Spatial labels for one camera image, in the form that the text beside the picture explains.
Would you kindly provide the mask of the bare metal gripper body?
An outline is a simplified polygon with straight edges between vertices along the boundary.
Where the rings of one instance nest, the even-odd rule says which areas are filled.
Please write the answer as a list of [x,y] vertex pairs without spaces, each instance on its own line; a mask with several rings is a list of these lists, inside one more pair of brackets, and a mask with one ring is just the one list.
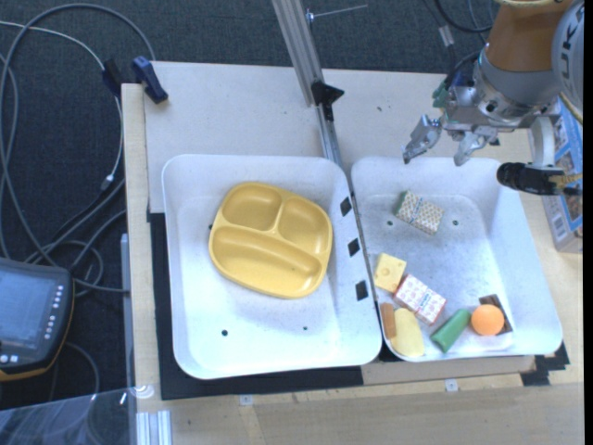
[[450,132],[498,132],[530,129],[538,119],[559,121],[559,111],[550,104],[527,105],[497,91],[486,80],[470,85],[451,85],[444,100],[441,126]]

